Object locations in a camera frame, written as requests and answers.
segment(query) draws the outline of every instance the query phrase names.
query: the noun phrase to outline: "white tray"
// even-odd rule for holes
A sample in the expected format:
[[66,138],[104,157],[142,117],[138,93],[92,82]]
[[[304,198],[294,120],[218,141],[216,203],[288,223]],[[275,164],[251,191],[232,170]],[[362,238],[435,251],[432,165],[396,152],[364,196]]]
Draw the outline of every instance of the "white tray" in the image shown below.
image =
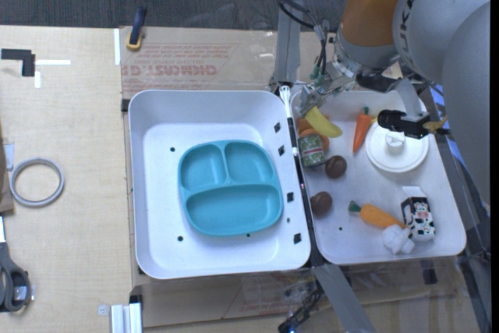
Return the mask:
[[[299,94],[292,98],[295,120]],[[313,217],[317,247],[324,258],[339,265],[365,264],[424,257],[445,257],[460,253],[466,244],[465,229],[448,182],[437,143],[429,135],[429,150],[425,160],[415,169],[403,173],[386,172],[375,167],[366,154],[366,144],[353,154],[352,141],[356,118],[363,107],[370,115],[382,109],[404,111],[397,92],[379,94],[353,90],[328,97],[320,110],[343,130],[343,135],[330,139],[326,158],[339,154],[348,164],[339,179],[330,179],[324,166],[313,171],[304,168],[304,179],[309,198],[327,191],[333,198],[333,207],[323,217]],[[435,238],[416,243],[409,255],[393,255],[383,242],[382,229],[366,224],[348,212],[350,200],[358,204],[372,203],[403,221],[400,203],[407,198],[403,186],[419,186],[426,194],[434,217]]]
[[[283,271],[308,261],[310,237],[279,97],[257,90],[145,90],[129,104],[129,125],[136,259],[144,273],[188,278]],[[284,197],[277,223],[232,237],[206,236],[189,224],[179,198],[179,160],[192,146],[215,140],[250,140],[268,153]]]

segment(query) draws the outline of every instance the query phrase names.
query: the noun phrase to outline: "gray ring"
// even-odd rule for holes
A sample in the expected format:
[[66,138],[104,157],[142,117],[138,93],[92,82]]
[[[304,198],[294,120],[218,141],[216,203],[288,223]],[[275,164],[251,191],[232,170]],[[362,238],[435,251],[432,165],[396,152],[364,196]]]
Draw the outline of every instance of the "gray ring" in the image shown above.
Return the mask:
[[[46,199],[40,200],[40,201],[32,201],[32,200],[27,200],[23,197],[21,197],[17,191],[16,191],[16,179],[17,176],[27,167],[30,167],[31,165],[47,165],[48,167],[52,168],[58,175],[59,177],[59,186],[55,190],[55,192],[47,197]],[[64,175],[62,174],[61,167],[59,167],[53,160],[49,160],[48,158],[29,158],[27,160],[21,161],[16,167],[12,170],[12,174],[10,176],[10,190],[12,191],[12,195],[14,196],[14,199],[19,204],[22,204],[25,207],[43,207],[46,205],[49,205],[53,201],[55,201],[62,193],[62,189],[64,189]]]

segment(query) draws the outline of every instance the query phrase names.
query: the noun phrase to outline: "scissors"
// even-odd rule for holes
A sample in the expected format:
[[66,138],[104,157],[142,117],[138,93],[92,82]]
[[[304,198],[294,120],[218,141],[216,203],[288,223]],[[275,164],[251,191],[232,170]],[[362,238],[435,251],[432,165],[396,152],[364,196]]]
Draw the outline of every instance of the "scissors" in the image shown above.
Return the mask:
[[[24,299],[17,299],[16,290],[26,288]],[[0,308],[2,305],[16,312],[27,305],[31,297],[31,284],[27,273],[10,259],[5,241],[3,217],[0,214]]]

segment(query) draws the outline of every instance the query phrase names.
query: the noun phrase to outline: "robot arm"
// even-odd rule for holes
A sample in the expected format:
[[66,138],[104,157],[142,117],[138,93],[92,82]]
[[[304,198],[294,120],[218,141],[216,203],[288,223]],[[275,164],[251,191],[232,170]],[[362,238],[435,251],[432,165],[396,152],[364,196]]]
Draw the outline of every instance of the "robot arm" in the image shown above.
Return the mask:
[[[397,61],[404,77],[385,77]],[[352,83],[397,90],[405,112],[385,110],[378,122],[416,138],[431,131],[411,79],[441,85],[459,152],[490,205],[490,0],[346,0],[332,60],[312,78],[300,114]]]

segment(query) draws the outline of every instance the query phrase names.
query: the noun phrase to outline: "yellow banana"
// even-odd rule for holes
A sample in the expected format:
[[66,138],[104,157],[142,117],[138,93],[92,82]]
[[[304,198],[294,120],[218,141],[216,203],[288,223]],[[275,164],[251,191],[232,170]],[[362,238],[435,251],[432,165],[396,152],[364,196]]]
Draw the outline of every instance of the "yellow banana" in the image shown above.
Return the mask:
[[343,131],[338,126],[324,117],[316,105],[305,114],[305,119],[317,132],[327,137],[334,138],[343,134]]

